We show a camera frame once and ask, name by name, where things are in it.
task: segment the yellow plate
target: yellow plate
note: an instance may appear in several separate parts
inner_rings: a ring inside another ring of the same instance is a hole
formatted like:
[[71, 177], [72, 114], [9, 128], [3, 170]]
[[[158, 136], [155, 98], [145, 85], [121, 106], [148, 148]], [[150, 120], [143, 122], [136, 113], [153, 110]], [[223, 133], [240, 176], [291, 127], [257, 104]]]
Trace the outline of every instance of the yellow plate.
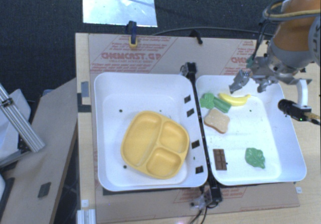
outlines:
[[168, 179], [180, 170], [189, 144], [189, 134], [181, 125], [153, 111], [142, 111], [125, 133], [121, 156], [136, 170]]

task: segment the toy banana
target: toy banana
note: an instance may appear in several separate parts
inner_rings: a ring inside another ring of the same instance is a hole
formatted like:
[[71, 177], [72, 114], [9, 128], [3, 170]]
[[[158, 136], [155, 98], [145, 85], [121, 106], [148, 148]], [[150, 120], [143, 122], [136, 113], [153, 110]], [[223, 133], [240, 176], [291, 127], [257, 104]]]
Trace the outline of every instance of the toy banana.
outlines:
[[231, 106], [242, 106], [247, 102], [247, 99], [250, 97], [250, 94], [242, 97], [233, 97], [225, 93], [219, 93], [219, 98], [225, 102], [228, 102]]

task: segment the black fabric backdrop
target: black fabric backdrop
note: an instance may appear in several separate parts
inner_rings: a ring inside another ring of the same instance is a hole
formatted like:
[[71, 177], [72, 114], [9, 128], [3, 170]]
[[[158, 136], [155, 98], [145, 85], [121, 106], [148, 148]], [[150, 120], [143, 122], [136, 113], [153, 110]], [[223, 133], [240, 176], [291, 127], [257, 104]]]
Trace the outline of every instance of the black fabric backdrop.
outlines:
[[[193, 26], [257, 30], [262, 10], [274, 0], [154, 1], [158, 28], [138, 28], [139, 34]], [[250, 33], [199, 31], [203, 37], [255, 38]], [[20, 88], [28, 100], [35, 100], [43, 90], [75, 77], [77, 32], [123, 34], [124, 26], [84, 24], [82, 0], [0, 0], [1, 84], [8, 92]]]

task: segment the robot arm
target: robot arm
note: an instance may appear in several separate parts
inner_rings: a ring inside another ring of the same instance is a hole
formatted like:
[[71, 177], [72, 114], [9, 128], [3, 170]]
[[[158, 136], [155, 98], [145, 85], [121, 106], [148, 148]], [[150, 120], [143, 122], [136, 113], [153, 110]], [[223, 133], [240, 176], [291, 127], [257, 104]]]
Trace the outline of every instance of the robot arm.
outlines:
[[[271, 13], [278, 6], [282, 6], [282, 13]], [[269, 23], [278, 23], [278, 27], [266, 54], [256, 57], [263, 37], [259, 34], [254, 54], [247, 61], [250, 70], [238, 72], [229, 86], [230, 92], [241, 89], [250, 78], [259, 84], [258, 92], [278, 81], [296, 85], [298, 103], [286, 100], [279, 103], [279, 108], [299, 121], [311, 120], [311, 108], [307, 106], [307, 85], [311, 79], [295, 79], [293, 76], [304, 71], [311, 62], [320, 66], [320, 0], [279, 0], [263, 11], [261, 31]]]

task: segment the toy bread slice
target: toy bread slice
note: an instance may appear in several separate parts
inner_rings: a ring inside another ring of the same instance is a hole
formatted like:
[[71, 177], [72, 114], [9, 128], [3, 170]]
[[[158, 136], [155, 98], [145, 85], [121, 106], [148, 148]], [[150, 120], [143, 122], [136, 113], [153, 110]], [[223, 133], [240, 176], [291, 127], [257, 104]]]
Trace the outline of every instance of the toy bread slice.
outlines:
[[205, 125], [214, 128], [221, 134], [227, 132], [229, 122], [230, 118], [216, 109], [212, 109], [204, 119]]

